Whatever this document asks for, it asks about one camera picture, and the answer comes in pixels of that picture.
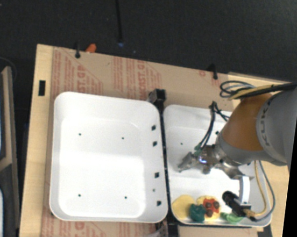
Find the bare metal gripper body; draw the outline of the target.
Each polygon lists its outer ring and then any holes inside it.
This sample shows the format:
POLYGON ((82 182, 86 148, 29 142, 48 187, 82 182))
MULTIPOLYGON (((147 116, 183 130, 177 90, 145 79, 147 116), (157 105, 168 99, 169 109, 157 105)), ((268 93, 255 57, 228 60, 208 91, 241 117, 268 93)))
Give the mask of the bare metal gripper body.
POLYGON ((218 145, 206 145, 193 153, 196 157, 196 165, 202 171, 203 165, 211 166, 213 170, 223 171, 229 178, 237 179, 240 176, 240 163, 229 158, 218 145))

